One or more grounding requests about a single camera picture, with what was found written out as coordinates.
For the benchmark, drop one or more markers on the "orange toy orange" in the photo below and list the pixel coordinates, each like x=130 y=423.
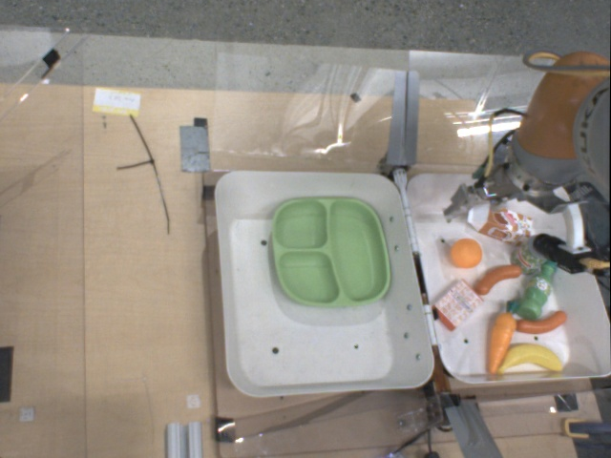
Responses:
x=466 y=253

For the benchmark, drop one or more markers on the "green plastic bottle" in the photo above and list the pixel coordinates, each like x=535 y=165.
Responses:
x=534 y=296

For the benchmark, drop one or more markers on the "yellow banana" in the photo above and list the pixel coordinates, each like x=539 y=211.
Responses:
x=532 y=356

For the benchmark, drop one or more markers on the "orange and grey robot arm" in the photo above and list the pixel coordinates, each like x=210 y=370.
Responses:
x=554 y=112

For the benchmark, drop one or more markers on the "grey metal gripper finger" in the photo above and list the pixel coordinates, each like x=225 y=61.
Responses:
x=478 y=197
x=453 y=204

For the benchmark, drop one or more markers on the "white plastic tray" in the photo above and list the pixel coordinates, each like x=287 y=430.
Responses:
x=248 y=303
x=582 y=322

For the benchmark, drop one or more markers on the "orange toy sausage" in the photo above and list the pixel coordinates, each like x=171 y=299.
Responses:
x=496 y=278
x=541 y=324

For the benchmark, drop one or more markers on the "orange and white carton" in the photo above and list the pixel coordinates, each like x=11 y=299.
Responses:
x=506 y=224

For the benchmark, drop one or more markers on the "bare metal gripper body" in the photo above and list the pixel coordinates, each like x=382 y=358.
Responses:
x=518 y=185

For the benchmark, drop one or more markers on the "green divided plate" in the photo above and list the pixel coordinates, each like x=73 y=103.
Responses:
x=355 y=251

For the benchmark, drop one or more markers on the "black cylinder on white bracket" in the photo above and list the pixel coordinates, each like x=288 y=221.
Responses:
x=558 y=251

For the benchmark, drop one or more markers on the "orange toy carrot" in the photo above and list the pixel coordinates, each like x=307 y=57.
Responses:
x=501 y=339

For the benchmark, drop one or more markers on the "pink and orange packet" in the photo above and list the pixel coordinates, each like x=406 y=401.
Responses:
x=458 y=303

